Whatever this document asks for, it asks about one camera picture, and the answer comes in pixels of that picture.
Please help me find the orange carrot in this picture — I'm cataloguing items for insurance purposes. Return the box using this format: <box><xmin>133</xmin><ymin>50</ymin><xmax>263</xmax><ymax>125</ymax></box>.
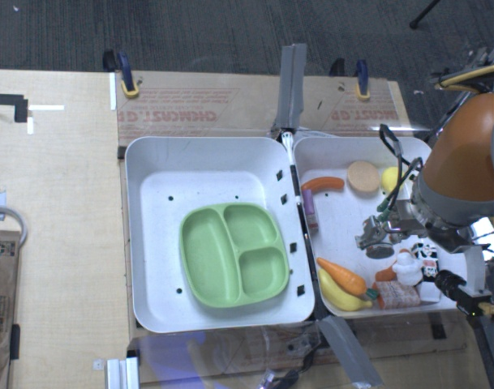
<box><xmin>316</xmin><ymin>256</ymin><xmax>380</xmax><ymax>301</ymax></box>

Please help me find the small orange toy piece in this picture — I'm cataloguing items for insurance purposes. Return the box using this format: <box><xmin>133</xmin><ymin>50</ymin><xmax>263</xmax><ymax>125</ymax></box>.
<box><xmin>374</xmin><ymin>262</ymin><xmax>397</xmax><ymax>283</ymax></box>

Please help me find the white snowman figure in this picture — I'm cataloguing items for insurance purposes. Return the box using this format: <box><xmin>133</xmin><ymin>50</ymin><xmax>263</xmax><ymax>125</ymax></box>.
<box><xmin>392</xmin><ymin>248</ymin><xmax>424</xmax><ymax>288</ymax></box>

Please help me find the white plastic tray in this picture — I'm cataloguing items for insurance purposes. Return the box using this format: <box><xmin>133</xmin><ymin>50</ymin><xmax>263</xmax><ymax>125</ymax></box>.
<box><xmin>292</xmin><ymin>135</ymin><xmax>477</xmax><ymax>320</ymax></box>
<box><xmin>124</xmin><ymin>135</ymin><xmax>316</xmax><ymax>334</ymax></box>

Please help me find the purple and pink tube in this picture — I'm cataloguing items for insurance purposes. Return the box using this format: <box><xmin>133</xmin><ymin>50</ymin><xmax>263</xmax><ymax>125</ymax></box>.
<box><xmin>302</xmin><ymin>188</ymin><xmax>320</xmax><ymax>233</ymax></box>

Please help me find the black and white carton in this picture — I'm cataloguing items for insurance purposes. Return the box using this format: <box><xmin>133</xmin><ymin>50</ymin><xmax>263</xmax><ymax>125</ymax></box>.
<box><xmin>410</xmin><ymin>242</ymin><xmax>440</xmax><ymax>280</ymax></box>

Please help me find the white cube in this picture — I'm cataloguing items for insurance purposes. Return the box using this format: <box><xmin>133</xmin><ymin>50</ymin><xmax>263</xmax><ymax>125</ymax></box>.
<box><xmin>418</xmin><ymin>280</ymin><xmax>443</xmax><ymax>304</ymax></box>

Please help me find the brown cardboard board, red print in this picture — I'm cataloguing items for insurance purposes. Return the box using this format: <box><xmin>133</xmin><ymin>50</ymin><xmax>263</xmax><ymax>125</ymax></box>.
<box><xmin>115</xmin><ymin>70</ymin><xmax>469</xmax><ymax>384</ymax></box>

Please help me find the yellow banana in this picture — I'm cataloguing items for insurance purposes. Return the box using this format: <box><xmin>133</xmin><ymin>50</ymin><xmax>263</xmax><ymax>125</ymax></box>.
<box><xmin>318</xmin><ymin>267</ymin><xmax>374</xmax><ymax>313</ymax></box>

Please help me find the yellow lemon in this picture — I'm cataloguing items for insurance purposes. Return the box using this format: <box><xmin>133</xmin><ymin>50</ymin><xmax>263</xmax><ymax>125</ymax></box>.
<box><xmin>380</xmin><ymin>166</ymin><xmax>406</xmax><ymax>196</ymax></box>

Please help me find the orange sausage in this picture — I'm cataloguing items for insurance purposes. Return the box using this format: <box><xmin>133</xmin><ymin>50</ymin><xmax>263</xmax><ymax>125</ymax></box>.
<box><xmin>300</xmin><ymin>176</ymin><xmax>346</xmax><ymax>193</ymax></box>

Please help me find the brown paper bag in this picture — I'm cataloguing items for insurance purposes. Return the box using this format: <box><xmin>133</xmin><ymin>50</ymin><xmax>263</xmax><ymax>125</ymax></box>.
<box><xmin>0</xmin><ymin>229</ymin><xmax>23</xmax><ymax>389</ymax></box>

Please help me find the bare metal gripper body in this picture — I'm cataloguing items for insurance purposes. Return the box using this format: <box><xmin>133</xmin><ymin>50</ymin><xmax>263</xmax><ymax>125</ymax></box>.
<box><xmin>393</xmin><ymin>198</ymin><xmax>436</xmax><ymax>239</ymax></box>

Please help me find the black cylinder on white bracket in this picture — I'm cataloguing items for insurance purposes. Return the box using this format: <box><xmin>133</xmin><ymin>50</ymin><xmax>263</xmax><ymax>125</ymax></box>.
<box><xmin>434</xmin><ymin>244</ymin><xmax>493</xmax><ymax>316</ymax></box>

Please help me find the green divided plate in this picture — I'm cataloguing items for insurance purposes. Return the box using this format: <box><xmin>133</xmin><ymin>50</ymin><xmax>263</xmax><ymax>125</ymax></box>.
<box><xmin>179</xmin><ymin>202</ymin><xmax>292</xmax><ymax>309</ymax></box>

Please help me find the orange packet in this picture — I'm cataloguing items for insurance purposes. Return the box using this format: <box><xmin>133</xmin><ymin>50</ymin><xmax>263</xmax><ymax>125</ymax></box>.
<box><xmin>371</xmin><ymin>280</ymin><xmax>422</xmax><ymax>310</ymax></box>

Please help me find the tan round biscuit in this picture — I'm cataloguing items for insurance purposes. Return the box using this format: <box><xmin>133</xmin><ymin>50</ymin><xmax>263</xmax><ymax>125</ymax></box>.
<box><xmin>346</xmin><ymin>160</ymin><xmax>381</xmax><ymax>198</ymax></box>

